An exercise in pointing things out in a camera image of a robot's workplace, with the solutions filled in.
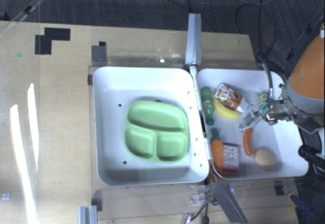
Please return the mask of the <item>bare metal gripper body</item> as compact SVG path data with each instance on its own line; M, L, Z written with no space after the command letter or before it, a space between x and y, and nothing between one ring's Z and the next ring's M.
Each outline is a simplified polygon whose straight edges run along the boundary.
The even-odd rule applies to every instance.
M268 101L264 108L264 121L270 125L281 120L293 121L296 118L296 108L288 99Z

